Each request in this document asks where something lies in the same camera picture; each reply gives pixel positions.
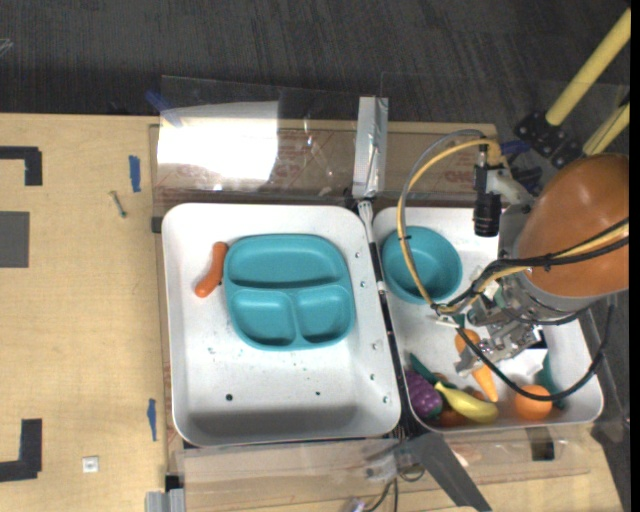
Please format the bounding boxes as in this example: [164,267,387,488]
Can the blue divided plate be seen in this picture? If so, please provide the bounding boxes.
[222,233,358,352]

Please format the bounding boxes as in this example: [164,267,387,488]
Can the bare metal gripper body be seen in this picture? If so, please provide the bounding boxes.
[466,280,546,351]

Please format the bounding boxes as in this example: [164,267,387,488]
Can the blue bowl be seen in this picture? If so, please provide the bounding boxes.
[380,225,464,306]

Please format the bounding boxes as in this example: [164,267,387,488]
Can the white plastic tray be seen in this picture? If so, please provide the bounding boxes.
[372,205,605,434]
[160,202,403,448]

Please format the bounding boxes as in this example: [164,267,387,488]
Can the black cylinder on white bracket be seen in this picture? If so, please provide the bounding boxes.
[472,164,534,239]

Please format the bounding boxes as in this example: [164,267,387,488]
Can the purple grapes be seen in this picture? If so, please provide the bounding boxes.
[403,369,445,421]

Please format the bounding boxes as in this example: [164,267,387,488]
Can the yellow banana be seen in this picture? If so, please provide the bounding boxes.
[433,380,501,426]

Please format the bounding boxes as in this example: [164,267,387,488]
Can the teal plastic bottle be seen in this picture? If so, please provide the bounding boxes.
[535,349,567,411]

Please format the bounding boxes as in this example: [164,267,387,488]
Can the orange sausage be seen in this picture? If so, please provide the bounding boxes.
[194,241,230,300]

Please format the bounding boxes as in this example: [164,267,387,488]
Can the dark green leaf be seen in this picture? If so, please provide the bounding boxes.
[408,352,437,385]

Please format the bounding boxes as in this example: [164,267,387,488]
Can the red tomato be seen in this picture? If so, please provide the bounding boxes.
[438,407,470,429]

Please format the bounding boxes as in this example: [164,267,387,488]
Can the orange fruit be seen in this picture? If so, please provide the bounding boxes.
[513,383,554,422]

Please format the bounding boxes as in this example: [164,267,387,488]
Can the orange carrot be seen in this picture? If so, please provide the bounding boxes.
[453,327,501,404]

